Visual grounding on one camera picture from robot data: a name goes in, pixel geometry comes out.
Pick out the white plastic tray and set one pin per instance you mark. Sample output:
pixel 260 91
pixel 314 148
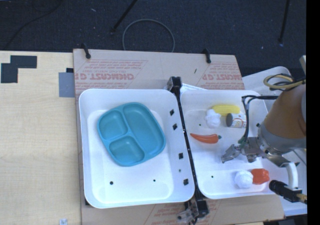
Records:
pixel 140 184
pixel 215 161

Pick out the thin black rod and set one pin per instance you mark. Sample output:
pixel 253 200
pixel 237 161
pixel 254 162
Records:
pixel 187 141

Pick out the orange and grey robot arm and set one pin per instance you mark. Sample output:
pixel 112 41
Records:
pixel 285 119

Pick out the orange carrot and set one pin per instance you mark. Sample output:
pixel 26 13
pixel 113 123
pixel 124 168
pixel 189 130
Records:
pixel 205 138

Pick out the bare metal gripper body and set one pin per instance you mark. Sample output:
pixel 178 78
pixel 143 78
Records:
pixel 253 149

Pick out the yellow banana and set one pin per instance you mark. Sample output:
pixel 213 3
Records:
pixel 225 109

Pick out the brown cardboard board red print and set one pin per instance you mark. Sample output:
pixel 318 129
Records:
pixel 155 69

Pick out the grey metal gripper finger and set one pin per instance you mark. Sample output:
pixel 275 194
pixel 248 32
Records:
pixel 233 149
pixel 228 158

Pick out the white cauliflower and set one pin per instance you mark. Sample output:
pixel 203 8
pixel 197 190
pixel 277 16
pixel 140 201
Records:
pixel 212 119
pixel 243 179

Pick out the blue divided plate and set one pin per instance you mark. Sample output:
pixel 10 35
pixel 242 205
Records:
pixel 140 124

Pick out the orange bell pepper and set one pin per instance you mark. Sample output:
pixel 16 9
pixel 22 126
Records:
pixel 260 176

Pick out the black cylinder on white bracket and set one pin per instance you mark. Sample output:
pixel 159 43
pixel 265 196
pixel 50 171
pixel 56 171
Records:
pixel 292 172

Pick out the small yellow can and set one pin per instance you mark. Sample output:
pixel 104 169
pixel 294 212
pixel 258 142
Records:
pixel 237 121

